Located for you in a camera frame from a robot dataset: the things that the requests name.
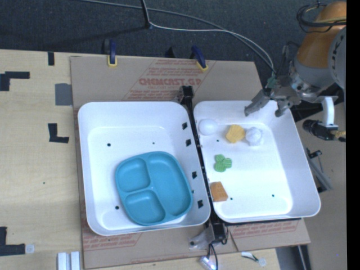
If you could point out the orange bread slice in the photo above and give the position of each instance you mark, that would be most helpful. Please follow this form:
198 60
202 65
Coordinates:
218 191

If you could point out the green broccoli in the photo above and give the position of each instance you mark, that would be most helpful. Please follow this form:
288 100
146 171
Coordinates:
222 163

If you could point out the white crumpled ball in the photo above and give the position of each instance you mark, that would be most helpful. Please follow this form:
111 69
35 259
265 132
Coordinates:
254 136

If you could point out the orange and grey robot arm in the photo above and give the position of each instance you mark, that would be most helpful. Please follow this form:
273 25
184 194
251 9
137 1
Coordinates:
320 52

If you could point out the white plastic tray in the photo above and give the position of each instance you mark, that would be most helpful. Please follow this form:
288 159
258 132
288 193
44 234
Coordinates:
107 162
258 179

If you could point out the yellow waffle biscuit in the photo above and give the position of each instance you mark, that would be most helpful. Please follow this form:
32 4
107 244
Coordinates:
235 133

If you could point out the black cylinder on white bracket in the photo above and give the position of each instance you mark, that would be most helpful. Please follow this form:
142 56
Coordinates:
323 122

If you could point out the blue divided plate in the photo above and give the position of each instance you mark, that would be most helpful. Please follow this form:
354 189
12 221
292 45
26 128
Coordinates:
153 188

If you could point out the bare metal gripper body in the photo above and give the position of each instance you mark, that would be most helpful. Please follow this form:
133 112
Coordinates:
292 90

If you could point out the brown cardboard board red print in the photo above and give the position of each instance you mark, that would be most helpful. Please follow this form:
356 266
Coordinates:
157 80

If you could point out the white egg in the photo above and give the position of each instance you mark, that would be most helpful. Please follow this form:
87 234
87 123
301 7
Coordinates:
208 126

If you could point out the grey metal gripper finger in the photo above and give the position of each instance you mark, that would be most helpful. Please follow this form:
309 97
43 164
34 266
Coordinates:
282 108
255 103

